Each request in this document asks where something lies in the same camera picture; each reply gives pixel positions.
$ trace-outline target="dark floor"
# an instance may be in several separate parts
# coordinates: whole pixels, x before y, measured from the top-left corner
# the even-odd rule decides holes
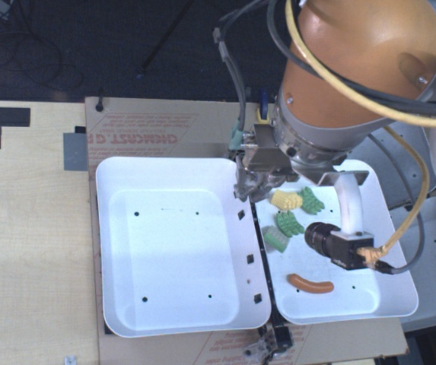
[[[0,0],[0,100],[80,102],[102,91],[107,97],[237,101],[212,30],[220,17],[251,1]],[[277,28],[287,40],[283,4],[277,11]],[[240,17],[227,44],[249,100],[258,101],[261,88],[272,98],[285,57],[269,35],[266,7]]]

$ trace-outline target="yellow cable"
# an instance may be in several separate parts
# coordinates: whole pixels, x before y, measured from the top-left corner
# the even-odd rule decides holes
[[[396,134],[391,127],[386,126],[383,128],[387,130],[387,132],[392,135],[392,137],[397,142],[399,142],[409,152],[410,155],[414,157],[415,161],[417,161],[417,164],[421,168],[422,172],[422,184],[421,191],[418,194],[417,201],[412,207],[412,210],[409,212],[406,219],[395,231],[395,233],[393,233],[393,235],[388,239],[388,241],[386,241],[385,244],[381,247],[361,247],[356,250],[357,254],[359,254],[360,256],[364,256],[365,262],[367,264],[375,262],[378,259],[384,257],[395,244],[395,242],[397,242],[400,237],[409,229],[412,221],[417,217],[419,211],[421,210],[422,204],[424,204],[424,200],[428,194],[429,186],[429,172],[422,157],[400,135]]]
[[[436,119],[429,118],[427,116],[417,116],[408,113],[403,113],[397,111],[396,109],[383,106],[367,97],[361,95],[356,90],[351,89],[342,81],[340,81],[335,75],[324,67],[317,59],[314,57],[312,52],[306,47],[298,29],[295,25],[295,18],[291,8],[291,0],[287,0],[285,5],[285,18],[287,20],[287,28],[291,35],[294,44],[298,48],[301,55],[306,59],[307,63],[321,76],[328,84],[335,88],[342,95],[349,98],[351,101],[363,106],[371,112],[377,113],[378,115],[384,116],[389,119],[394,119],[399,122],[409,123],[411,125],[419,125],[421,127],[434,127],[436,128]]]

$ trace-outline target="cardboard sheet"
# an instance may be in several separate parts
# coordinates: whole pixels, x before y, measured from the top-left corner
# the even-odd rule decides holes
[[[94,271],[100,363],[146,365],[212,363],[251,365],[243,349],[259,338],[258,331],[185,333],[144,338],[121,338],[105,326],[102,307],[99,225],[94,173],[112,156],[226,157],[237,103],[104,98],[86,99],[88,169],[94,241]],[[255,121],[256,104],[247,105],[247,125]],[[305,365],[341,360],[388,357],[408,351],[397,318],[290,325],[294,346],[277,365]]]

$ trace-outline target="camera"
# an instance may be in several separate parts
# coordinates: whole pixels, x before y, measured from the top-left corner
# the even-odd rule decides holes
[[[334,224],[314,222],[307,226],[304,234],[306,244],[331,262],[346,270],[367,268],[364,258],[357,254],[360,247],[373,246],[373,237],[367,234],[349,235],[341,233]]]

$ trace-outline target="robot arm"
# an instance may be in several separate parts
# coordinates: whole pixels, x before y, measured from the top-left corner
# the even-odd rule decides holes
[[[277,1],[269,29],[288,61],[270,123],[243,134],[235,195],[259,202],[299,176],[335,186],[345,211],[358,213],[342,215],[336,235],[360,233],[358,186],[368,175],[334,166],[392,122],[436,129],[436,9],[428,0],[287,0],[286,50],[270,23]],[[389,245],[358,251],[375,262]]]

